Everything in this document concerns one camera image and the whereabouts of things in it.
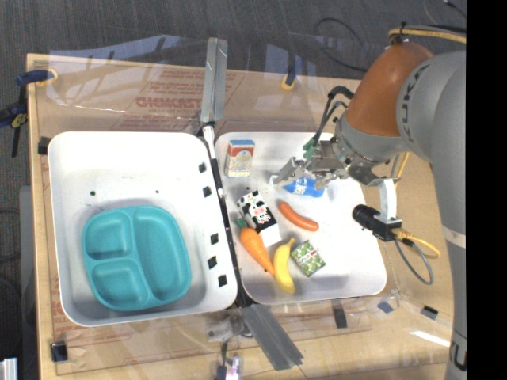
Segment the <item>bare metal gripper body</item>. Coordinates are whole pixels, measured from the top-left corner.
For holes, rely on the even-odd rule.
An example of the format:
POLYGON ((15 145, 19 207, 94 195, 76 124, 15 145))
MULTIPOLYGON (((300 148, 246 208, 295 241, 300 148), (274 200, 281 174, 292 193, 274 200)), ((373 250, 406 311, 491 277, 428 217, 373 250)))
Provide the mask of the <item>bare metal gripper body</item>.
POLYGON ((317 173, 336 173, 337 179, 352 178, 365 186, 381 180, 372 171, 379 163, 359 155, 343 139, 312 138, 303 146, 303 158, 307 160, 306 171, 314 178, 317 173))

